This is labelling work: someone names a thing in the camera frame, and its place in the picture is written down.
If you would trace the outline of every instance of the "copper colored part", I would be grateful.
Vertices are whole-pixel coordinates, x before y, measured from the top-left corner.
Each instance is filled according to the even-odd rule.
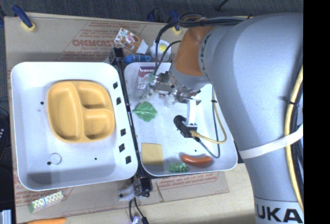
[[[205,35],[214,26],[200,26],[189,28],[180,42],[174,58],[174,67],[182,74],[201,76],[198,64],[198,51]]]

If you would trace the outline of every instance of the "sink drain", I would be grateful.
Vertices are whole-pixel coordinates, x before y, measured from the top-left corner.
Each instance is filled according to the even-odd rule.
[[[47,164],[58,165],[61,162],[62,162],[62,157],[58,153],[54,152],[49,156],[49,162]]]

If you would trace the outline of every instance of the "yellow cable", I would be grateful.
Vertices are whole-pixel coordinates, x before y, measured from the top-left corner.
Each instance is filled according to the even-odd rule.
[[[213,97],[214,98],[216,97],[215,90],[213,90]],[[217,104],[216,104],[215,101],[213,102],[213,107],[214,107],[214,110],[216,111],[216,116],[217,116],[217,119],[218,119],[218,123],[219,123],[219,125],[221,127],[221,130],[223,132],[224,139],[222,141],[216,141],[216,140],[213,140],[213,139],[211,139],[209,137],[203,136],[203,135],[199,134],[198,132],[196,132],[194,130],[191,130],[189,132],[191,133],[191,136],[193,136],[193,137],[202,138],[202,139],[208,140],[208,141],[210,141],[212,143],[215,143],[215,144],[223,144],[223,143],[225,143],[227,141],[227,133],[225,132],[225,129],[223,128],[222,122],[221,122],[220,117],[219,117],[219,113],[218,113],[218,109],[217,109]]]
[[[291,96],[290,96],[291,102],[295,102],[297,100],[299,88],[300,88],[302,82],[303,82],[303,66],[301,66],[297,80],[296,80],[293,90],[291,92]],[[285,116],[285,123],[284,123],[284,136],[287,136],[290,134],[290,121],[291,121],[291,117],[292,117],[293,108],[294,108],[293,104],[288,105],[287,113]],[[299,203],[302,211],[304,212],[304,205],[302,202],[302,197],[301,197],[301,194],[299,191],[296,175],[294,172],[292,152],[291,152],[290,145],[285,147],[285,151],[286,151],[287,165],[288,165],[289,175],[290,175],[291,182],[292,182],[292,187],[295,192],[295,196],[298,200],[298,203]]]

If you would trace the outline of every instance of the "white tape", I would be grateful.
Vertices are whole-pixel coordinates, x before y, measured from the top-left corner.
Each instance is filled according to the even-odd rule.
[[[258,157],[263,154],[289,146],[295,143],[296,141],[298,141],[303,135],[304,135],[304,129],[303,129],[303,124],[301,124],[298,130],[292,134],[279,138],[265,145],[261,145],[244,151],[239,151],[239,154],[241,155],[242,159],[250,159],[250,158]]]

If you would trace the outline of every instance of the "white tray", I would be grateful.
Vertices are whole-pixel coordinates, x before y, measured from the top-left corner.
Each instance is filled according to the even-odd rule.
[[[140,66],[154,66],[155,63],[132,63],[129,64],[124,71],[125,81],[128,91],[128,97],[131,109],[135,109],[139,101],[139,96],[142,91],[136,90],[136,80]],[[170,68],[170,63],[162,63],[157,73],[165,72]],[[215,127],[212,115],[212,86],[206,85],[201,89],[196,99],[201,99],[202,102],[197,106],[196,123],[197,131],[212,139],[216,139]],[[191,156],[210,156],[205,148],[192,138],[184,138],[176,129],[173,119],[177,115],[187,116],[187,105],[176,103],[173,108],[167,108],[164,103],[164,98],[155,95],[149,101],[157,110],[157,115],[150,122],[145,122],[133,113],[133,123],[137,135],[137,142],[141,155],[142,143],[155,143],[162,145],[164,166],[143,165],[144,169],[151,175],[156,177],[184,175],[195,173],[206,173],[211,171],[229,170],[237,164],[237,152],[232,135],[227,127],[227,124],[222,116],[218,106],[219,115],[227,134],[227,141],[220,145],[220,158],[212,158],[212,163],[205,167],[196,167],[188,165],[189,171],[185,173],[172,173],[168,171],[168,167],[174,162],[182,162],[180,156],[185,153]],[[224,138],[223,133],[217,124],[219,140]],[[206,140],[202,142],[214,153],[218,154],[217,144]]]
[[[62,80],[89,80],[106,88],[116,123],[111,136],[91,143],[66,143],[53,135],[46,98],[48,89]],[[136,173],[136,151],[114,67],[106,63],[24,62],[13,68],[11,86],[18,176],[26,188],[40,191],[117,181]]]

